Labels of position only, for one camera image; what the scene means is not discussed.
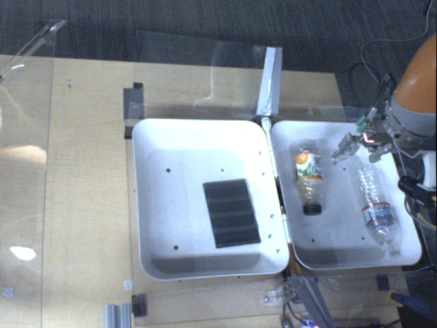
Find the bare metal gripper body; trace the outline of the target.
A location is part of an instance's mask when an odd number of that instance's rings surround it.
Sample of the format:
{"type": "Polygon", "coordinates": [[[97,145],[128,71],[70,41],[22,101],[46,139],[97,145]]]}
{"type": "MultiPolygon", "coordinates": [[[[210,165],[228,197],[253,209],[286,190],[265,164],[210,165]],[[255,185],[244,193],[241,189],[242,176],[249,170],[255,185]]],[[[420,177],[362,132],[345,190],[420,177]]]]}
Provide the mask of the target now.
{"type": "Polygon", "coordinates": [[[426,137],[416,135],[405,129],[399,122],[387,115],[372,119],[362,116],[356,121],[359,142],[368,150],[371,146],[390,145],[389,153],[402,153],[415,158],[426,151],[426,137]]]}

